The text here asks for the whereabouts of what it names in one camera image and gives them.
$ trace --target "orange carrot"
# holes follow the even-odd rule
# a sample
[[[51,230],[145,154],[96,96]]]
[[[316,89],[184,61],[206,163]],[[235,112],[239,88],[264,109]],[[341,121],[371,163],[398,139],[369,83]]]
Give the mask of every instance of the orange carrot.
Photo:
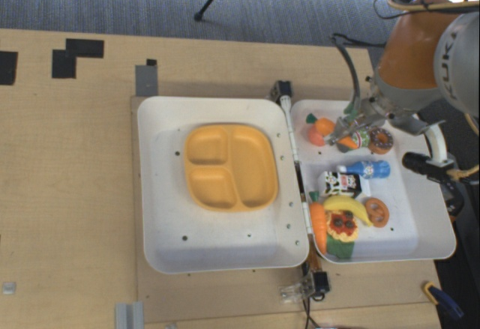
[[[312,202],[309,205],[315,243],[322,254],[327,253],[327,219],[322,204]]]

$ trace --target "black tape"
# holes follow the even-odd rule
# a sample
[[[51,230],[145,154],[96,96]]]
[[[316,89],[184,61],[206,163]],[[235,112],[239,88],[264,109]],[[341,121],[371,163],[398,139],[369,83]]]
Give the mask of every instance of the black tape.
[[[52,78],[76,79],[77,60],[68,57],[66,51],[54,49],[52,53]]]
[[[0,52],[0,85],[13,85],[17,77],[18,52]]]
[[[103,40],[83,40],[76,38],[68,38],[66,47],[67,57],[104,57],[104,41]]]

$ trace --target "toy water bottle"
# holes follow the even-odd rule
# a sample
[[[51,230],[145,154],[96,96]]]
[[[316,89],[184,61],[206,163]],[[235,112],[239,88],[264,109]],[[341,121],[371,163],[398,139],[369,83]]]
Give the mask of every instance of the toy water bottle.
[[[387,178],[390,176],[390,165],[381,161],[358,161],[352,165],[340,165],[337,170],[342,173],[353,173],[363,178]]]

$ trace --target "toy donut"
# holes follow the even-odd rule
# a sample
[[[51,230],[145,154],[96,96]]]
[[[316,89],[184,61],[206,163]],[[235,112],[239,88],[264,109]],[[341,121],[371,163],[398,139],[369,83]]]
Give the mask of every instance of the toy donut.
[[[389,153],[393,147],[393,137],[383,128],[374,128],[370,131],[370,143],[368,149],[376,154]]]
[[[365,203],[367,209],[368,219],[376,228],[383,228],[387,225],[390,218],[389,209],[382,201],[378,199],[369,199]]]

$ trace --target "blue handle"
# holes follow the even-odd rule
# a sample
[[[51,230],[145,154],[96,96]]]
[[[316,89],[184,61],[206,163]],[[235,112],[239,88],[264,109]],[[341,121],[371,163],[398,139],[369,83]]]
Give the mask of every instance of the blue handle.
[[[464,316],[463,310],[457,305],[453,299],[447,295],[444,291],[441,291],[435,286],[430,286],[428,291],[436,299],[438,304],[448,313],[448,315],[458,321]]]

